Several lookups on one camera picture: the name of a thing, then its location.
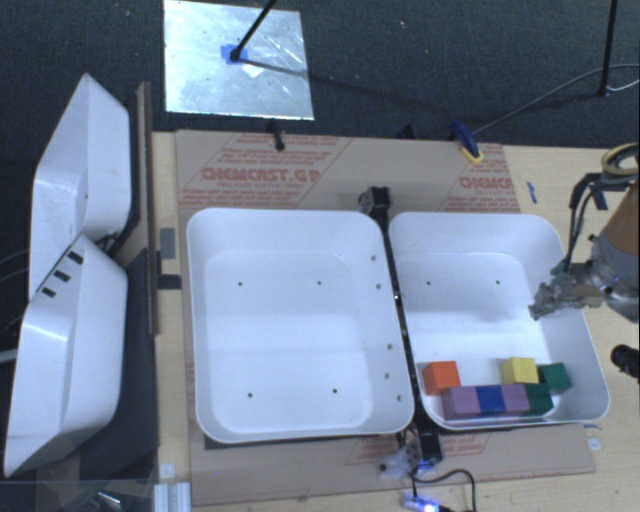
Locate purple cube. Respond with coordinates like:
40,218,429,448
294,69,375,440
500,383,531,415
439,385,482,422

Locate orange cube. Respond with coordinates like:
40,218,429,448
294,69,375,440
421,360,462,397

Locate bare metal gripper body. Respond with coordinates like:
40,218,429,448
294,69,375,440
550,260,640,322

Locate brown cardboard board red print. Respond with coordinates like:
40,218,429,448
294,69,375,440
174,129,599,507

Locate green cube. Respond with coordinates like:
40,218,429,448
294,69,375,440
537,362,573,393
524,382,555,417

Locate thin black rod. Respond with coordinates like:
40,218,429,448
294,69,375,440
373,205,435,435

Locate yellow cube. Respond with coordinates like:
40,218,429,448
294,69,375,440
499,356,541,387

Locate white plastic tray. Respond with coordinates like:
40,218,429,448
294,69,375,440
185,206,417,445
387,210,612,432

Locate blue cube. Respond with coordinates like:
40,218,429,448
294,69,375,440
474,384,507,417

